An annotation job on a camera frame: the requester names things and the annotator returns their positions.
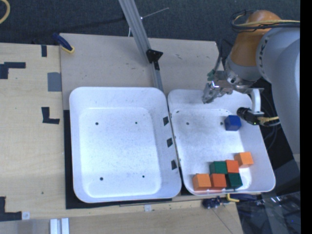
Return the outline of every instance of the black clamp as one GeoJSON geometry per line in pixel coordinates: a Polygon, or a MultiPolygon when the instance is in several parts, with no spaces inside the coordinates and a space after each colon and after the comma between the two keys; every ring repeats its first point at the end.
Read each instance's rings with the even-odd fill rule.
{"type": "Polygon", "coordinates": [[[146,51],[147,59],[150,63],[154,63],[154,67],[156,70],[160,70],[158,60],[161,58],[163,55],[163,52],[153,50],[153,49],[148,49],[146,51]]]}

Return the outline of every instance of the gray metal bar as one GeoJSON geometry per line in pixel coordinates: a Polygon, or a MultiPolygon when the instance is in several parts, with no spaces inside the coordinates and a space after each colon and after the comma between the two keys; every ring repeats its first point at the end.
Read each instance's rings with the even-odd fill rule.
{"type": "Polygon", "coordinates": [[[136,41],[136,45],[143,55],[143,58],[146,59],[147,63],[151,66],[154,86],[161,91],[163,91],[160,71],[156,70],[153,63],[149,63],[146,51],[151,49],[151,45],[148,41],[141,17],[138,13],[137,6],[134,0],[118,0],[119,4],[123,10],[123,13],[127,19],[129,27],[131,29],[132,35],[136,41]]]}

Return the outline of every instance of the white tray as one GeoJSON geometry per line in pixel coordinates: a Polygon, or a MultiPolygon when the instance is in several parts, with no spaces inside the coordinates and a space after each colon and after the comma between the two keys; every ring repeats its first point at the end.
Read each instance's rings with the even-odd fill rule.
{"type": "Polygon", "coordinates": [[[268,192],[275,186],[274,172],[263,142],[259,126],[244,120],[238,131],[226,131],[224,119],[236,115],[239,107],[252,107],[246,94],[236,91],[203,104],[201,90],[172,90],[168,95],[172,128],[187,190],[194,195],[233,193],[233,190],[195,192],[192,177],[196,173],[210,173],[213,161],[233,159],[240,152],[252,153],[254,165],[239,169],[243,186],[238,193],[268,192]]]}
{"type": "Polygon", "coordinates": [[[87,203],[171,198],[181,189],[165,95],[79,87],[70,94],[73,183],[87,203]]]}

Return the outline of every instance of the block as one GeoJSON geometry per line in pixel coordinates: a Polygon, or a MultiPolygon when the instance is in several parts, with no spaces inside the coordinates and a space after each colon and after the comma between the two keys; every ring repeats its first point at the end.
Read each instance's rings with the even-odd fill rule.
{"type": "Polygon", "coordinates": [[[205,191],[211,188],[209,174],[196,174],[192,181],[194,191],[205,191]]]}
{"type": "Polygon", "coordinates": [[[210,174],[227,174],[225,161],[214,161],[209,165],[210,174]]]}
{"type": "Polygon", "coordinates": [[[234,156],[234,160],[238,161],[240,168],[247,168],[253,165],[253,157],[251,152],[243,152],[234,156]]]}
{"type": "Polygon", "coordinates": [[[237,115],[229,115],[224,120],[224,126],[226,131],[237,131],[242,123],[237,115]]]}
{"type": "Polygon", "coordinates": [[[242,179],[240,177],[240,174],[226,174],[226,183],[227,188],[226,189],[237,189],[243,185],[242,179]]]}
{"type": "Polygon", "coordinates": [[[211,189],[221,191],[227,187],[225,174],[210,174],[211,189]]]}
{"type": "Polygon", "coordinates": [[[237,173],[239,173],[239,165],[238,165],[238,161],[237,160],[227,159],[225,161],[225,163],[226,163],[226,168],[227,168],[229,174],[237,174],[237,173]]]}

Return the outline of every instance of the blue cube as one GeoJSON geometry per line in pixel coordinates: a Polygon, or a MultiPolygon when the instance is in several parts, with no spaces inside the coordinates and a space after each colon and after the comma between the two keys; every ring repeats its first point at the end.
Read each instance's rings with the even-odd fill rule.
{"type": "Polygon", "coordinates": [[[237,131],[242,126],[242,123],[237,115],[229,115],[225,118],[224,125],[226,131],[237,131]]]}

